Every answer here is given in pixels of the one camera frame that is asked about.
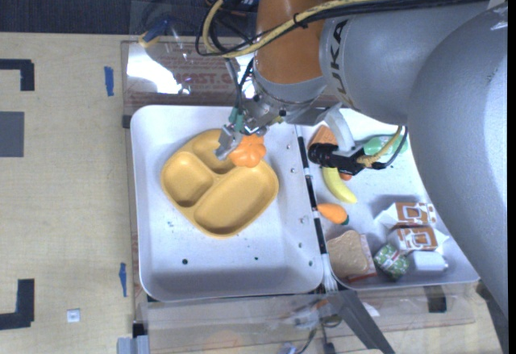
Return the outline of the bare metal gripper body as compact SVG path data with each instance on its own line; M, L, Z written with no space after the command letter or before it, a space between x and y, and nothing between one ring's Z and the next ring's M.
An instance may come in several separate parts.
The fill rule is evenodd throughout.
M264 135L272 125L282 122L279 109L269 105L264 97L241 98L232 107L223 134L233 139L238 134Z

